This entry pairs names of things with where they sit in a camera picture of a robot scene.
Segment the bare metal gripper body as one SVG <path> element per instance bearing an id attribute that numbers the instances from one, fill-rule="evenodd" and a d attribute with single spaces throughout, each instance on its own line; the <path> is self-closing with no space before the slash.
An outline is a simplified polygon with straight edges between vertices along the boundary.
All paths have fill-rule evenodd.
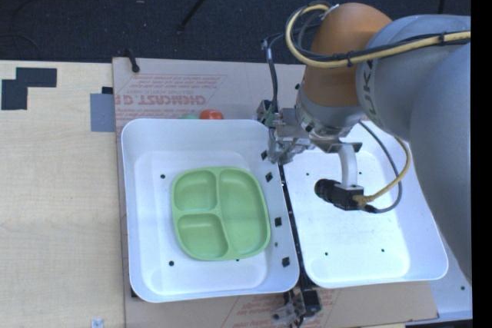
<path id="1" fill-rule="evenodd" d="M 273 140 L 284 142 L 288 150 L 292 144 L 309 143 L 310 149 L 332 151 L 332 146 L 348 134 L 346 119 L 339 118 L 334 108 L 315 114 L 303 107 L 283 108 L 279 116 L 274 123 Z"/>

